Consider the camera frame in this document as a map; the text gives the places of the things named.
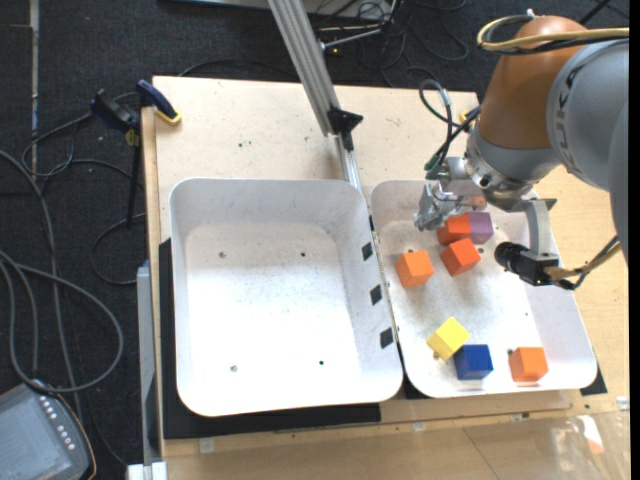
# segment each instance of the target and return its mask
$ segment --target orange cube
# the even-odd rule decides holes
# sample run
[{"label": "orange cube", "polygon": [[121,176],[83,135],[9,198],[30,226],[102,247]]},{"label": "orange cube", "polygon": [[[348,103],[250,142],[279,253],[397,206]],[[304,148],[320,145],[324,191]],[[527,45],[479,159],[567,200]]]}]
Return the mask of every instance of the orange cube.
[{"label": "orange cube", "polygon": [[457,242],[450,243],[440,253],[440,258],[452,276],[471,270],[481,259],[480,253],[470,238],[463,238]]},{"label": "orange cube", "polygon": [[426,283],[435,272],[427,251],[405,252],[396,262],[396,272],[403,287]]},{"label": "orange cube", "polygon": [[471,221],[469,215],[463,213],[456,217],[449,217],[444,226],[438,228],[438,241],[442,245],[448,245],[451,242],[457,242],[463,238],[471,237]]},{"label": "orange cube", "polygon": [[509,366],[516,382],[535,382],[549,371],[542,347],[518,347],[509,355]]}]

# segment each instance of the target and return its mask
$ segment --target wooden table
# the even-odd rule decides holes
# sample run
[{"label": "wooden table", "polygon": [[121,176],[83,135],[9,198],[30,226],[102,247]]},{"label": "wooden table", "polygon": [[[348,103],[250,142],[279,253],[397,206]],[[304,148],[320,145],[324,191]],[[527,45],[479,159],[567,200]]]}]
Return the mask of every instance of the wooden table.
[{"label": "wooden table", "polygon": [[[342,171],[335,141],[321,134],[299,84],[173,77],[156,77],[153,83],[183,114],[182,122],[171,127],[157,119],[152,109],[142,113],[155,366],[161,385],[158,245],[171,236],[171,188],[184,178],[198,176],[323,179],[341,178]],[[424,161],[442,143],[446,125],[423,107],[417,91],[337,86],[336,92],[342,108],[364,116],[353,135],[365,197],[383,180],[423,179]],[[478,103],[472,93],[450,95],[454,116]],[[460,137],[449,154],[461,155],[464,145]],[[563,169],[553,171],[536,186],[536,192],[559,200],[551,211],[551,222],[565,265],[583,264],[615,234],[608,193]],[[615,256],[591,273],[575,298],[607,393],[583,397],[579,390],[571,390],[426,400],[407,400],[398,394],[381,404],[380,424],[208,440],[163,439],[161,454],[172,478],[184,478],[186,472],[197,475],[189,478],[205,478],[204,471],[210,478],[283,478],[278,468],[285,466],[291,471],[310,468],[304,469],[309,478],[345,473],[358,478],[364,472],[370,478],[387,478],[387,466],[396,471],[397,456],[406,454],[411,454],[408,460],[416,471],[447,461],[449,467],[462,467],[451,466],[451,454],[463,454],[468,458],[462,461],[467,471],[483,478],[480,472],[486,464],[474,462],[477,450],[461,433],[463,429],[512,422],[523,413],[542,420],[615,412],[618,397],[629,399],[628,269],[623,256]],[[160,389],[158,397],[162,403]],[[212,450],[215,453],[201,453]],[[426,450],[440,452],[427,457]],[[326,454],[334,456],[330,467]],[[265,457],[273,460],[265,465]],[[369,461],[380,465],[372,468]],[[315,471],[320,464],[329,470]]]}]

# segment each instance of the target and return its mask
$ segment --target black bracket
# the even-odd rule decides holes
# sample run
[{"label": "black bracket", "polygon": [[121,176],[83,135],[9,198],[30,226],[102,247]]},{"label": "black bracket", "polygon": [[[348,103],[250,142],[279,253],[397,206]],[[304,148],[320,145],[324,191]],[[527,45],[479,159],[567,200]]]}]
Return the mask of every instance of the black bracket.
[{"label": "black bracket", "polygon": [[338,110],[332,108],[327,113],[329,122],[333,128],[333,133],[342,137],[342,144],[347,151],[353,151],[353,138],[351,137],[351,130],[358,126],[363,117],[358,114],[347,112],[346,110]]}]

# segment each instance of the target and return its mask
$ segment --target blue cube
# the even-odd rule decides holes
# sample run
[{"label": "blue cube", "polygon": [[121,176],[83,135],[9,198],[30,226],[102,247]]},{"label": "blue cube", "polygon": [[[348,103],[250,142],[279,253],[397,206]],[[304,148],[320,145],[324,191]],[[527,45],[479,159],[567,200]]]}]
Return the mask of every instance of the blue cube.
[{"label": "blue cube", "polygon": [[488,345],[462,345],[453,360],[458,380],[483,379],[493,371]]}]

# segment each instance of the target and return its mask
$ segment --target yellow cube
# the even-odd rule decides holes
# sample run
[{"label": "yellow cube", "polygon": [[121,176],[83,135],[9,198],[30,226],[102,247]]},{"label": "yellow cube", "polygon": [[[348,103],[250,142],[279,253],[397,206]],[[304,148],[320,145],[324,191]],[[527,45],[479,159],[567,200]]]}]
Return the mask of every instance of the yellow cube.
[{"label": "yellow cube", "polygon": [[460,322],[450,316],[429,339],[429,345],[445,361],[455,354],[469,339],[471,334]]}]

